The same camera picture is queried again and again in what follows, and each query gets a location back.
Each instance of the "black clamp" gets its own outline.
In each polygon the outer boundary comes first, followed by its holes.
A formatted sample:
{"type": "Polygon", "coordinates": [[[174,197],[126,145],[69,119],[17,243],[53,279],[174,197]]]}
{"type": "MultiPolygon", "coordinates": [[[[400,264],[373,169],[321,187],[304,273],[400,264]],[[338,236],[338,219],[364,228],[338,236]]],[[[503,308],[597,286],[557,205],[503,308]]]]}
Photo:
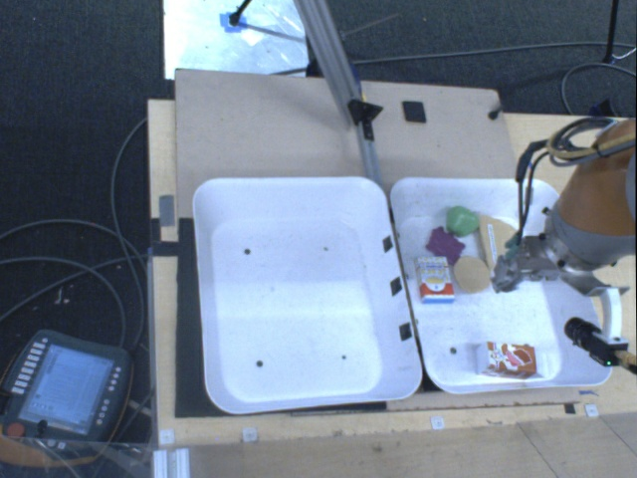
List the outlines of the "black clamp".
{"type": "Polygon", "coordinates": [[[374,141],[374,130],[371,126],[371,122],[382,112],[382,107],[361,100],[351,100],[347,104],[347,107],[349,108],[349,114],[354,123],[359,125],[362,122],[365,139],[374,141]]]}

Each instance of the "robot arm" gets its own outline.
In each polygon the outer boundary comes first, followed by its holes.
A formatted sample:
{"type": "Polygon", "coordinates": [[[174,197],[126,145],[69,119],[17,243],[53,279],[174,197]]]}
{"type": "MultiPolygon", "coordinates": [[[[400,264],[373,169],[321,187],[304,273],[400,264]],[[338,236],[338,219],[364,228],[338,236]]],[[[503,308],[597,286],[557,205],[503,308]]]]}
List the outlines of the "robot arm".
{"type": "Polygon", "coordinates": [[[519,163],[517,181],[520,228],[509,252],[498,259],[494,289],[510,292],[522,281],[561,280],[584,296],[599,296],[603,330],[571,320],[566,334],[601,364],[624,364],[634,371],[634,355],[626,352],[628,343],[621,338],[619,296],[625,290],[603,284],[593,271],[635,254],[635,120],[581,119],[549,140],[532,143],[519,163]],[[591,147],[571,142],[573,136],[591,128],[602,128],[591,147]],[[531,163],[540,151],[539,159],[531,163]],[[544,210],[544,231],[525,236],[533,171],[546,156],[557,166],[577,167],[554,206],[544,210]],[[523,203],[528,170],[527,202],[523,203]]]}

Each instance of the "white tray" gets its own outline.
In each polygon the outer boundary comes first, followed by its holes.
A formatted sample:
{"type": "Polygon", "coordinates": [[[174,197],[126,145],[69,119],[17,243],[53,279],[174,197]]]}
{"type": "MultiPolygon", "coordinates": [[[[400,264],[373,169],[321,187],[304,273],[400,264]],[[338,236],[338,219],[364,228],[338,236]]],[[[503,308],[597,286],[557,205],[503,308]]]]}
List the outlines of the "white tray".
{"type": "MultiPolygon", "coordinates": [[[[552,207],[557,193],[546,183],[533,183],[526,232],[543,230],[544,207],[552,207]]],[[[610,368],[593,361],[564,334],[571,317],[597,323],[590,299],[560,281],[524,282],[508,294],[491,287],[465,294],[454,280],[456,300],[449,305],[420,302],[414,260],[431,256],[425,245],[431,231],[446,222],[447,210],[463,205],[518,227],[517,185],[512,180],[406,178],[391,190],[391,205],[407,288],[417,320],[425,368],[442,389],[470,393],[529,387],[600,384],[610,368]],[[486,341],[535,346],[541,377],[527,380],[479,375],[475,347],[486,341]]],[[[460,239],[463,255],[484,258],[477,233],[460,239]]]]}
{"type": "Polygon", "coordinates": [[[239,414],[416,390],[422,363],[405,289],[392,294],[402,279],[395,246],[385,251],[393,237],[377,185],[215,179],[193,208],[205,382],[217,406],[239,414]]]}

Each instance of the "control panel screen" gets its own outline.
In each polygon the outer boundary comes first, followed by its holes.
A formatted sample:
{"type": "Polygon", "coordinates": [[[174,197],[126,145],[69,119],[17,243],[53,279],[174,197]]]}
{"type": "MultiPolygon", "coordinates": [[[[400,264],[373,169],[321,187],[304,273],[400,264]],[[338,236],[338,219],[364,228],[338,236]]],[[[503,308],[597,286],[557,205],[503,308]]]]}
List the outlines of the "control panel screen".
{"type": "Polygon", "coordinates": [[[88,434],[112,366],[112,359],[50,345],[19,417],[88,434]]]}

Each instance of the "green ball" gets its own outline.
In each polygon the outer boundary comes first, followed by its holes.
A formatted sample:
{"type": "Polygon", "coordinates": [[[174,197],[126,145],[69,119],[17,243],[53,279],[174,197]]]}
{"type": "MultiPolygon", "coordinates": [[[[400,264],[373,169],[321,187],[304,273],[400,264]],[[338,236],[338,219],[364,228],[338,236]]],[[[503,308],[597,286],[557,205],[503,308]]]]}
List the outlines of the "green ball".
{"type": "Polygon", "coordinates": [[[456,205],[447,211],[447,232],[458,237],[465,237],[478,230],[479,226],[478,215],[466,207],[456,205]]]}

